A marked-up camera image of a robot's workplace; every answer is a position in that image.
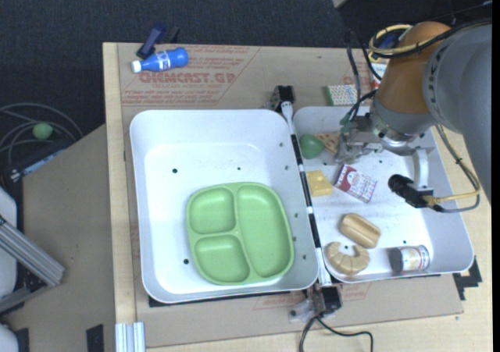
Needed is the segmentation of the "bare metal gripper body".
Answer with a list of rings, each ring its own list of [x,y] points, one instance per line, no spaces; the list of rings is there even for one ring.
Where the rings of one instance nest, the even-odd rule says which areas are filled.
[[[419,123],[405,114],[346,115],[342,119],[342,143],[351,151],[355,148],[369,148],[370,153],[383,150],[397,155],[410,155],[409,144],[420,134]]]

